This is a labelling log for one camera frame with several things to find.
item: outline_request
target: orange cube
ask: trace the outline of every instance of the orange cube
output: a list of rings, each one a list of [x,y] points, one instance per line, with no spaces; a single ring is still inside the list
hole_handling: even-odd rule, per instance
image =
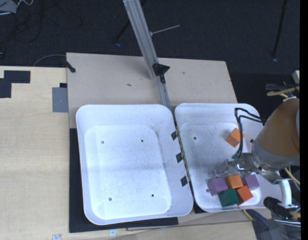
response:
[[[239,202],[237,203],[237,205],[241,205],[243,202],[253,197],[253,194],[250,192],[249,188],[246,185],[237,189],[236,192],[239,198]]]
[[[237,128],[233,129],[232,132],[228,135],[226,138],[226,141],[232,145],[233,147],[236,147],[240,143],[240,132]]]
[[[229,189],[239,189],[244,186],[239,174],[232,174],[225,177]]]

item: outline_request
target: green cube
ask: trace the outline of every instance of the green cube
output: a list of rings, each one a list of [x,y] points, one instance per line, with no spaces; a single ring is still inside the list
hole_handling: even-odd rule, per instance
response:
[[[235,205],[239,202],[239,197],[235,189],[227,189],[218,194],[222,207]]]

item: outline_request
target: black carpet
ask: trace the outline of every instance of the black carpet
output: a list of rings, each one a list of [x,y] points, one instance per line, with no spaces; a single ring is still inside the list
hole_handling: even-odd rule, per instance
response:
[[[143,6],[158,57],[225,61],[238,102],[264,117],[280,104],[266,84],[290,83],[300,69],[300,0],[288,0],[277,60],[271,56],[284,0],[147,0]],[[142,56],[122,0],[33,0],[0,15],[0,65],[32,66],[48,55]],[[63,67],[52,56],[37,66]]]

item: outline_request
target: block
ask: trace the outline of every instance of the block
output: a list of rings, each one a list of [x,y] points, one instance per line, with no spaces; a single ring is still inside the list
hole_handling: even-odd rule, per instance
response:
[[[232,206],[239,202],[239,197],[235,189],[227,189],[218,194],[222,207]]]
[[[239,198],[239,202],[237,203],[237,205],[241,205],[243,202],[254,197],[246,185],[241,188],[238,188],[236,191]]]
[[[225,177],[229,189],[238,189],[244,186],[239,174],[232,174]]]
[[[234,148],[240,143],[240,132],[237,128],[233,129],[232,132],[226,138],[226,141]]]
[[[207,185],[209,188],[209,193],[212,196],[228,189],[227,183],[223,177],[213,178],[208,181]]]
[[[260,186],[255,174],[244,176],[242,181],[243,184],[246,185],[250,190],[254,190]]]

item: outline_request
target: purple block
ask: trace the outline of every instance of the purple block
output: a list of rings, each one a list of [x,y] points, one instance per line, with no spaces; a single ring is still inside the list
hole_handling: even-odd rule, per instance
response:
[[[250,190],[254,190],[256,188],[259,188],[259,182],[258,182],[255,174],[251,174],[251,175],[243,177],[243,183],[244,183],[244,185],[247,185],[247,187]]]
[[[208,181],[207,186],[209,188],[209,192],[212,196],[217,195],[221,191],[227,190],[228,186],[224,178],[213,178]]]

